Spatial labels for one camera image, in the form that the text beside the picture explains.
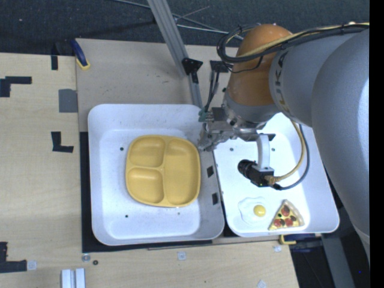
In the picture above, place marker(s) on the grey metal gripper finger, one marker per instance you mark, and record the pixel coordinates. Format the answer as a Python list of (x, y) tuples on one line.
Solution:
[(213, 145), (202, 141)]

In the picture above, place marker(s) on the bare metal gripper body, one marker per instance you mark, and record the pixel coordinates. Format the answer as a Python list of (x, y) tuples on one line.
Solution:
[(223, 124)]

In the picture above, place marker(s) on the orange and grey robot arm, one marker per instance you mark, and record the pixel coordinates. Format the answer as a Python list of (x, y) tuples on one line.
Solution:
[(327, 82)]

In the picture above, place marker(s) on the yellow divided plate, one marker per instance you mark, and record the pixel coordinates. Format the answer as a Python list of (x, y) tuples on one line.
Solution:
[(163, 169)]

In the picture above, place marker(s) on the white and yellow fried egg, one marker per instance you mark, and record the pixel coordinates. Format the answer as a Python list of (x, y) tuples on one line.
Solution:
[(252, 210)]

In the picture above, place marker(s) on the white plastic tray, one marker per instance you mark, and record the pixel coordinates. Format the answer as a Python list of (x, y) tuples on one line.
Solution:
[(312, 196), (114, 172)]

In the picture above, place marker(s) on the yellow pizza slice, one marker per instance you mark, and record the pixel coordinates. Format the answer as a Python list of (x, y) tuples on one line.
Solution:
[(286, 217)]

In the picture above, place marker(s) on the silver metal washer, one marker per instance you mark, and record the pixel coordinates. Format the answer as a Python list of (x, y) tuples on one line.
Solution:
[(86, 257)]

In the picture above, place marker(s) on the black cylinder on white bracket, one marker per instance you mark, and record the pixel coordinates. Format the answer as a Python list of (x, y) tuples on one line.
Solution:
[(259, 169)]

